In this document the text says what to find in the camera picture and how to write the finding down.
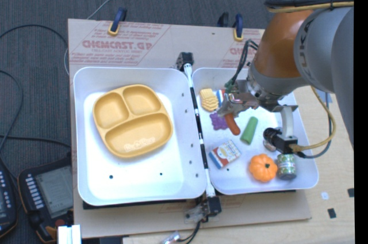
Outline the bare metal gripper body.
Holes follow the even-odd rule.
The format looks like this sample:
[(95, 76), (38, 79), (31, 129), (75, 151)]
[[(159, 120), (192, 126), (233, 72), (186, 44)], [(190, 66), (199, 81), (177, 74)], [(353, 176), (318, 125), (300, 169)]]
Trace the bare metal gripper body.
[(229, 110), (245, 111), (262, 107), (274, 111), (278, 106), (278, 96), (271, 94), (255, 81), (238, 79), (228, 93)]

